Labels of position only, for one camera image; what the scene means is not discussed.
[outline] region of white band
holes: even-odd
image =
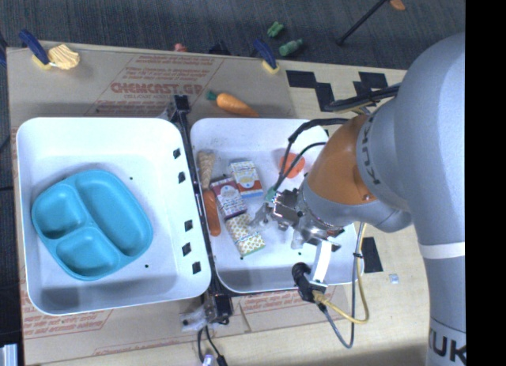
[[[442,243],[440,245],[421,245],[421,256],[425,259],[448,259],[466,256],[466,243]]]

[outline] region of yellow cable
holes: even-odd
[[[365,225],[364,225],[364,228],[362,229],[361,240],[359,241],[358,251],[360,253],[362,252],[362,242],[364,241],[364,230],[365,230]],[[359,288],[359,290],[361,292],[362,304],[364,305],[364,311],[365,311],[365,317],[364,317],[364,319],[355,319],[351,315],[346,314],[341,308],[339,308],[338,306],[336,306],[334,303],[331,303],[329,301],[329,299],[327,299],[325,297],[325,295],[322,292],[318,291],[318,290],[313,290],[313,298],[314,298],[314,300],[315,300],[316,303],[325,304],[326,306],[332,308],[332,310],[334,310],[337,313],[339,313],[340,315],[342,315],[348,321],[350,321],[352,323],[356,323],[356,324],[365,324],[369,320],[369,309],[368,309],[368,306],[367,306],[367,301],[365,300],[364,288],[362,286],[361,261],[358,260],[358,259],[354,259],[354,260],[357,260],[358,288]]]

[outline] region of gray carpet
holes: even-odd
[[[249,56],[273,21],[283,43],[303,39],[299,61],[407,69],[426,48],[465,30],[466,0],[402,0],[384,4],[343,46],[335,43],[379,0],[0,0],[0,30],[20,46],[22,28],[42,40],[171,50],[183,43],[206,53],[223,41]],[[0,73],[0,142],[9,135],[6,73]],[[19,339],[17,258],[9,143],[0,152],[0,346]]]

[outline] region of blue plate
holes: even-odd
[[[141,256],[153,227],[138,200],[102,170],[72,175],[42,192],[32,221],[56,262],[72,277],[94,281]]]

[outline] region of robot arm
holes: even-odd
[[[408,69],[397,97],[330,137],[297,195],[292,246],[354,221],[413,224],[430,294],[428,366],[466,364],[464,34]]]

